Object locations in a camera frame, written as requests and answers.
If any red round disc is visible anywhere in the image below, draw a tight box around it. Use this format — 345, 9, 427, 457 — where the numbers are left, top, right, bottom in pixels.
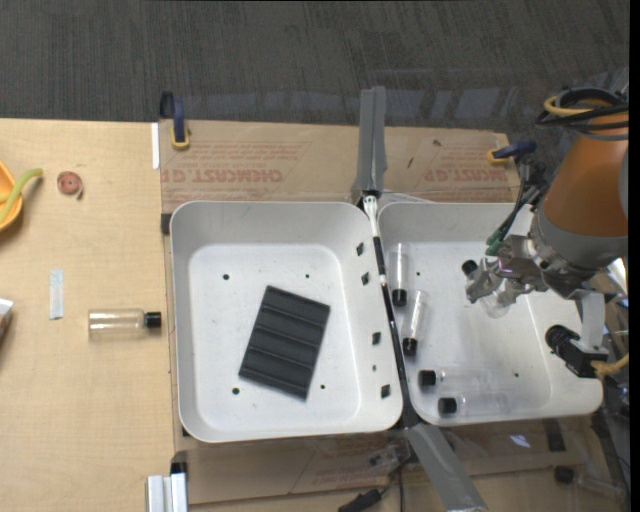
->
55, 170, 85, 198

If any white plastic tray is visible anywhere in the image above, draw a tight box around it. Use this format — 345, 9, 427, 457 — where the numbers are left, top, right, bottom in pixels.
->
168, 200, 405, 445
376, 201, 605, 428

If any black cylinder on white bracket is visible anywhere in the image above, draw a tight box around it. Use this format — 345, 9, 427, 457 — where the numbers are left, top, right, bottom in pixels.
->
544, 289, 610, 380

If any brown cardboard board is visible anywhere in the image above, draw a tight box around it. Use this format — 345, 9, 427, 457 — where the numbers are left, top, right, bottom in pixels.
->
158, 118, 592, 506

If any black ribbed plastic slab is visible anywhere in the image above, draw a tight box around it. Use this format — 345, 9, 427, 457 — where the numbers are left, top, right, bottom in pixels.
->
237, 285, 332, 401

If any clear plastic bottle black cap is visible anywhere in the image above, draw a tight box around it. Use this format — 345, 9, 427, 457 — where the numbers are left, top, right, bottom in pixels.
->
87, 307, 163, 342
553, 465, 622, 497
460, 258, 512, 320
437, 391, 512, 418
386, 242, 412, 308
400, 289, 431, 358
417, 368, 490, 390

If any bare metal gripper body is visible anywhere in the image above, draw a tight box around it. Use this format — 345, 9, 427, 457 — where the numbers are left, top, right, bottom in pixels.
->
491, 233, 597, 300

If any orange plate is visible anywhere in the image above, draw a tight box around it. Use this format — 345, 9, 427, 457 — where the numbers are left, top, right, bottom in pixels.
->
0, 159, 25, 233

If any thin black and white rod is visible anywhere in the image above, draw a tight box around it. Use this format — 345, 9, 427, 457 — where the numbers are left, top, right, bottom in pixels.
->
361, 194, 417, 430

